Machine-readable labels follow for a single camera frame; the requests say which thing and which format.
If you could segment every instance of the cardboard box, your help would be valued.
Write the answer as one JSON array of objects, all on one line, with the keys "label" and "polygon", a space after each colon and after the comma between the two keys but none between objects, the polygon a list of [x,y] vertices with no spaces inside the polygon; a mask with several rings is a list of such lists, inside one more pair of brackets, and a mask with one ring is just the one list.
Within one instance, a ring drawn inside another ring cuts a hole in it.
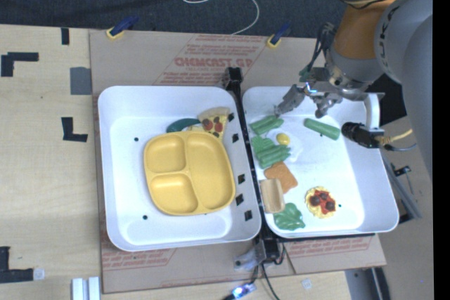
[{"label": "cardboard box", "polygon": [[[91,30],[90,52],[101,220],[103,292],[127,292],[230,280],[247,280],[234,258],[253,241],[145,252],[124,252],[106,233],[97,100],[114,85],[221,86],[227,67],[240,67],[242,92],[253,86],[291,86],[311,60],[315,39],[283,38],[275,48],[266,37],[125,31],[116,40]],[[377,235],[286,242],[287,256],[269,266],[269,276],[317,273],[385,265]]]}]

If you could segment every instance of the yellow plate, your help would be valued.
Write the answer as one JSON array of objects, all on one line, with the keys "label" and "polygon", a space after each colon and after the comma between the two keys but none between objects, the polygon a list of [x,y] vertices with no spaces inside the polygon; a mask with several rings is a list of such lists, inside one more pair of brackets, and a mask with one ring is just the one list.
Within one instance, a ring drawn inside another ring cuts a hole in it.
[{"label": "yellow plate", "polygon": [[225,147],[207,132],[156,136],[144,150],[148,191],[166,214],[206,214],[233,200],[236,187]]}]

